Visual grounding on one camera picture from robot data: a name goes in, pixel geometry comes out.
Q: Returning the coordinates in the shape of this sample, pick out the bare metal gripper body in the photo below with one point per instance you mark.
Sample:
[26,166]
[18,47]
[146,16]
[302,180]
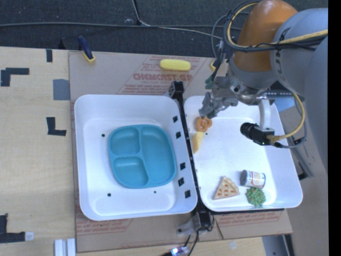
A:
[225,89]

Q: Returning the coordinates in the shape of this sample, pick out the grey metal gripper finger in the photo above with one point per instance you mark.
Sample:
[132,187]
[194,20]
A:
[206,107]
[218,109]

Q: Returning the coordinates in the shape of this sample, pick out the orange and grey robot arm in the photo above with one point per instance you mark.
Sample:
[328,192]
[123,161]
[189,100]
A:
[266,31]

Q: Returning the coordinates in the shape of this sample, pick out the orange pretzel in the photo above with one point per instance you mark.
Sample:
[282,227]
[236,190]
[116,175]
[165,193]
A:
[200,127]

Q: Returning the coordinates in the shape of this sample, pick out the yellow cheese wedge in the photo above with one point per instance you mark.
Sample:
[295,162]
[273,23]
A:
[197,141]

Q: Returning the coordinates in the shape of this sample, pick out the thin black rod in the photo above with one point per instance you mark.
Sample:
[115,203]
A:
[189,148]

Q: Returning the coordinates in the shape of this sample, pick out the white plastic tray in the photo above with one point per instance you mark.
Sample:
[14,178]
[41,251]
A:
[96,153]
[234,153]

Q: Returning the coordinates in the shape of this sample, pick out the yellow corn cob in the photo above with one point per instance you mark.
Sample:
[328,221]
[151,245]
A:
[175,64]

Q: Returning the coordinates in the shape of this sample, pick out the small white can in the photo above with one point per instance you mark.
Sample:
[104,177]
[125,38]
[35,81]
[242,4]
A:
[254,179]

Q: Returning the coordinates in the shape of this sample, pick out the pizza slice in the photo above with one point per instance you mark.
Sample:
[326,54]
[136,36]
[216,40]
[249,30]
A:
[226,189]

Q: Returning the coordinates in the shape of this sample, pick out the blue divided plate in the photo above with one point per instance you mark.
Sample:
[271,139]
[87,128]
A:
[142,156]

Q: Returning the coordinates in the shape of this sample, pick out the brown cardboard board red print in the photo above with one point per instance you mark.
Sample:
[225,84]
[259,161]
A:
[112,73]

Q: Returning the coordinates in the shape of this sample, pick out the black cylinder on white bracket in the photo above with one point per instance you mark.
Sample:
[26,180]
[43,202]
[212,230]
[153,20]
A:
[254,133]

